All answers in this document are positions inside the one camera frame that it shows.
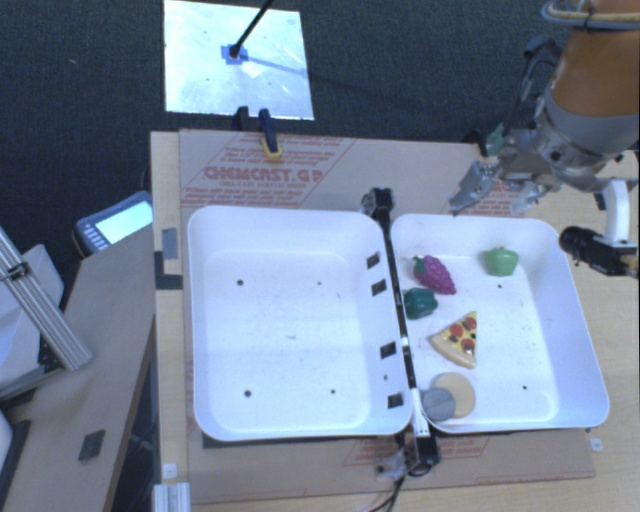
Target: white container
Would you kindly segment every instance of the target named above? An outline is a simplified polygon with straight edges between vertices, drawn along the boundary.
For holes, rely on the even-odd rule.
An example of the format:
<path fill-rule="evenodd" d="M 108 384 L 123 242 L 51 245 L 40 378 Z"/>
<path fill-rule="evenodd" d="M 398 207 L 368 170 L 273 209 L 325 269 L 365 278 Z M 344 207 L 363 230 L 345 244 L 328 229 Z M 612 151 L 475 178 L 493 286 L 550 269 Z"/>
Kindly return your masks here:
<path fill-rule="evenodd" d="M 602 423 L 604 383 L 566 256 L 550 226 L 528 219 L 406 215 L 392 238 L 401 287 L 411 258 L 449 268 L 453 296 L 407 322 L 417 382 L 446 371 L 477 403 L 450 433 Z M 483 251 L 520 254 L 513 276 L 489 276 Z M 384 239 L 360 213 L 210 206 L 188 226 L 194 409 L 223 441 L 389 435 L 412 405 Z M 478 311 L 477 366 L 436 353 L 427 337 Z"/>

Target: black pole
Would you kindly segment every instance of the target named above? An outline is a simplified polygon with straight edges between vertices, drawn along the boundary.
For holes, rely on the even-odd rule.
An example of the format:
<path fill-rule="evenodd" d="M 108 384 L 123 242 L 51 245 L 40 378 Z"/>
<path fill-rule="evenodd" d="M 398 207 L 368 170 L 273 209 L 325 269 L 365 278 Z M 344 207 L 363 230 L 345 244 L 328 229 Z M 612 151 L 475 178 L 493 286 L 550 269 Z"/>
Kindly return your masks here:
<path fill-rule="evenodd" d="M 247 27 L 247 30 L 245 30 L 244 34 L 240 36 L 240 39 L 238 39 L 238 42 L 229 48 L 229 57 L 231 57 L 232 59 L 238 58 L 238 55 L 240 54 L 240 48 L 242 47 L 242 43 L 244 43 L 245 39 L 249 37 L 249 34 L 251 34 L 251 31 L 256 27 L 258 22 L 262 19 L 264 14 L 267 12 L 267 9 L 271 7 L 271 4 L 273 2 L 275 2 L 275 0 L 267 0 L 264 3 L 264 5 L 260 8 L 260 12 L 256 14 L 256 17 L 253 18 L 253 21 Z"/>

